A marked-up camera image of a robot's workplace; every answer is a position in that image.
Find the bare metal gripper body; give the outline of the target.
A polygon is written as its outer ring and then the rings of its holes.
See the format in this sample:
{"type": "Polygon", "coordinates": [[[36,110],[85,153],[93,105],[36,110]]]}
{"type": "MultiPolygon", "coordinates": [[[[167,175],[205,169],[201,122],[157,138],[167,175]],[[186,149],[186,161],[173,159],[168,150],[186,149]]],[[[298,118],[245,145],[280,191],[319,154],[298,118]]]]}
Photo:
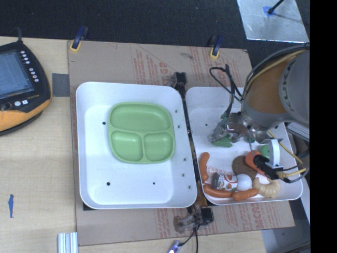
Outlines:
{"type": "Polygon", "coordinates": [[[256,142],[264,142],[269,139],[268,128],[258,125],[245,112],[224,112],[219,122],[219,127],[229,132],[238,132],[241,137],[253,139],[256,142]]]}

